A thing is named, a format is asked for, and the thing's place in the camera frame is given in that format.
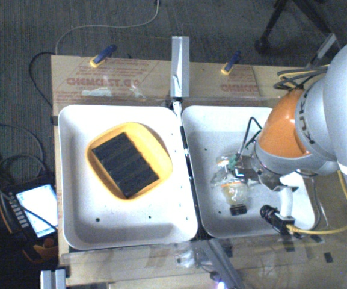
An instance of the yellow bowl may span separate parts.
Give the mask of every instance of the yellow bowl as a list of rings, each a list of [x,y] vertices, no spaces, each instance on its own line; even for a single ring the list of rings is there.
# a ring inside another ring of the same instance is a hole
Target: yellow bowl
[[[145,186],[129,198],[123,194],[111,175],[106,171],[98,157],[96,157],[93,152],[94,148],[122,133],[127,135],[127,138],[158,177],[157,180]],[[135,122],[117,125],[97,136],[88,144],[85,150],[85,159],[99,181],[111,192],[111,194],[117,199],[126,201],[132,201],[144,196],[167,180],[173,171],[172,161],[157,138],[144,125]]]

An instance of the gray carpet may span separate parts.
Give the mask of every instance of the gray carpet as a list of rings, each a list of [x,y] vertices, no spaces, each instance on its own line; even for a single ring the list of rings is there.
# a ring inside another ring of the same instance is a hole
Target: gray carpet
[[[254,50],[276,0],[161,0],[154,21],[135,28],[81,28],[68,33],[58,46],[60,55],[94,56],[116,44],[113,57],[170,60],[171,36],[189,36],[191,61],[224,63],[240,49],[242,64],[305,66],[325,40],[312,23],[290,2],[269,36],[267,54]],[[336,34],[340,46],[347,44],[347,0],[328,0],[312,5]],[[83,25],[128,26],[148,22],[156,13],[155,0],[0,0],[0,123],[21,126],[41,141],[45,163],[54,171],[51,108],[30,80],[28,68],[39,52],[54,51],[56,42],[70,29]],[[50,56],[32,65],[33,77],[51,99]],[[40,156],[25,132],[0,126],[0,156]],[[13,178],[23,181],[37,172],[38,164],[24,159],[11,164]],[[22,274],[12,264],[20,256],[0,257],[0,288],[37,288],[37,269]]]

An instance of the white plastic tray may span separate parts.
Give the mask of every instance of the white plastic tray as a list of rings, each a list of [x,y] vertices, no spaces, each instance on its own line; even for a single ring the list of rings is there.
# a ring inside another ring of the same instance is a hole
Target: white plastic tray
[[[85,148],[106,130],[138,122],[164,143],[173,163],[167,181],[132,202],[108,194],[89,169]],[[180,243],[197,232],[191,185],[176,115],[162,107],[71,105],[58,118],[63,231],[71,247],[92,250]]]
[[[260,216],[263,205],[281,208],[280,194],[256,183],[248,195],[247,213],[230,214],[230,206],[221,190],[213,188],[210,181],[216,172],[216,157],[236,153],[243,141],[250,117],[255,117],[263,126],[270,108],[262,107],[212,107],[190,106],[183,111],[183,125],[191,156],[195,189],[200,209],[201,222],[207,232],[216,238],[253,236],[276,233]],[[248,139],[258,127],[251,123]],[[293,193],[292,216],[295,225],[309,229],[315,215],[300,175],[293,173],[281,179],[289,186],[298,186]]]

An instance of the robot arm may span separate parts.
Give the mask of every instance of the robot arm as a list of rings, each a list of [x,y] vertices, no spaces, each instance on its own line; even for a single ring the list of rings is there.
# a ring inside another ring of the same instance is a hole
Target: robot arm
[[[297,169],[319,175],[340,169],[347,183],[347,45],[322,79],[280,100],[255,143],[251,163],[271,189]]]

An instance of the yellow cable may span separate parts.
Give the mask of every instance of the yellow cable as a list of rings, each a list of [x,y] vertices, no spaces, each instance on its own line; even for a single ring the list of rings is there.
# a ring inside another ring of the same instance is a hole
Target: yellow cable
[[[308,74],[308,73],[312,73],[312,72],[315,72],[315,70],[314,70],[314,71],[312,71],[312,70],[305,70],[305,71],[303,71],[303,72],[285,73],[285,74],[281,74],[281,75],[279,76],[279,79],[280,79],[280,80],[284,80],[284,79],[286,79],[285,77],[287,77],[288,75],[297,76],[297,75],[304,75],[304,74]]]
[[[339,181],[340,181],[340,185],[342,186],[343,192],[347,198],[347,186],[344,182],[343,179],[343,175],[341,173],[341,171],[337,171],[337,174],[339,176]],[[300,229],[299,227],[296,227],[295,225],[287,225],[287,228],[290,232],[297,232],[297,233],[301,233],[301,234],[336,234],[339,232],[343,232],[347,230],[347,225],[338,229],[332,229],[332,230],[324,230],[324,231],[310,231],[310,230],[303,230]]]

